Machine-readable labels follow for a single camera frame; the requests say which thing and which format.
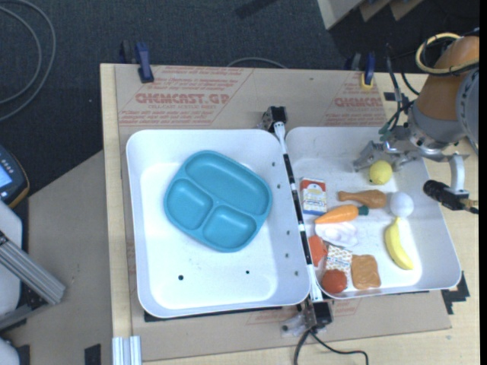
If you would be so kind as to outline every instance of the yellow ball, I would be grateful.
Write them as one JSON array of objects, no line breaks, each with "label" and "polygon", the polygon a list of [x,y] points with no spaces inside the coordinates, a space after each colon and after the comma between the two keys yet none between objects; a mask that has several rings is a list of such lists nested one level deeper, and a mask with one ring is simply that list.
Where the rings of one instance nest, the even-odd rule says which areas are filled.
[{"label": "yellow ball", "polygon": [[385,160],[379,160],[372,164],[369,171],[369,178],[371,183],[382,186],[387,183],[393,176],[393,168],[390,163]]}]

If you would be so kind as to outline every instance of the blue plate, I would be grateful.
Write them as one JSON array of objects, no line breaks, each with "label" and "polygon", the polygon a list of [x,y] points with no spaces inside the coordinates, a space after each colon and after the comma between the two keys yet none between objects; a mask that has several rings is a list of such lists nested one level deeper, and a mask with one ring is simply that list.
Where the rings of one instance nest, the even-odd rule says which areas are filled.
[{"label": "blue plate", "polygon": [[248,245],[271,205],[271,189],[260,176],[216,151],[189,157],[164,196],[169,221],[220,252]]}]

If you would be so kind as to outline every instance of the black floor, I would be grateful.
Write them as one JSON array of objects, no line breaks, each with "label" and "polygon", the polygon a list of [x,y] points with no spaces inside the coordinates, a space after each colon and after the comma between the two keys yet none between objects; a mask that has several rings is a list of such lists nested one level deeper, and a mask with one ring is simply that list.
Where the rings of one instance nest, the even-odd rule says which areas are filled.
[{"label": "black floor", "polygon": [[[367,23],[353,11],[330,31],[316,0],[27,1],[52,21],[56,57],[33,101],[0,122],[0,144],[24,165],[32,193],[102,149],[99,64],[119,61],[122,40],[145,41],[154,64],[226,66],[260,57],[289,68],[342,69],[355,52],[373,51],[378,71],[385,71],[389,43],[403,56],[395,68],[416,72],[412,52],[426,37],[479,26],[479,0],[426,0],[401,21],[389,8]],[[0,0],[0,7],[14,11],[38,34],[42,77],[51,53],[49,27],[26,6]],[[29,82],[37,60],[29,30],[0,11],[0,102]],[[0,119],[32,93],[0,103]]]}]

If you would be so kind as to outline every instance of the banana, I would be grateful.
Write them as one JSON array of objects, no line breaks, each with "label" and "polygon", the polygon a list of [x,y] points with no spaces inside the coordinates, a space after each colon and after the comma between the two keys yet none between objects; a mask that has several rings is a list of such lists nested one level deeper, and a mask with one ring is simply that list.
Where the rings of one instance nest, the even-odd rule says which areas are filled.
[{"label": "banana", "polygon": [[387,251],[400,268],[411,270],[413,268],[412,261],[404,251],[403,245],[401,245],[401,239],[399,238],[399,220],[400,218],[396,217],[394,223],[386,229]]}]

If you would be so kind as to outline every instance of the wooden table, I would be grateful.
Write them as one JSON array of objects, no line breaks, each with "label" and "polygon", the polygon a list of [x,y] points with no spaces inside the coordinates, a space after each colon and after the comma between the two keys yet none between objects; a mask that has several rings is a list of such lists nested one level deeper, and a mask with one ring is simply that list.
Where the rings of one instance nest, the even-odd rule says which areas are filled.
[{"label": "wooden table", "polygon": [[[127,338],[132,335],[131,308],[129,300],[129,279],[126,258],[126,238],[123,213],[123,190],[119,146],[119,126],[116,107],[115,65],[100,67],[105,172],[107,181],[107,216],[110,250],[110,281],[112,298],[112,322],[114,337]],[[275,80],[280,79],[275,71]],[[375,80],[381,91],[391,91],[389,76],[376,74]],[[416,85],[424,83],[425,76],[418,75]],[[393,103],[385,103],[386,114],[392,115]],[[466,161],[467,180],[465,188],[471,191],[471,198],[478,199],[479,165],[478,157],[468,142],[462,141],[455,151],[471,154]],[[427,162],[433,179],[449,183],[448,165]],[[361,349],[368,353],[371,363],[480,363],[479,351],[479,222],[478,216],[466,212],[452,212],[442,209],[447,226],[456,246],[460,264],[464,270],[470,297],[465,303],[454,304],[454,315],[450,317],[453,328],[436,332],[410,335],[381,336],[376,338],[341,341],[333,347],[339,350]],[[198,364],[198,363],[292,363],[294,348],[276,348],[258,351],[244,351],[204,357],[153,361],[153,364]],[[306,364],[364,363],[359,356],[340,356],[329,353],[318,344],[306,345],[300,354],[300,363]]]}]

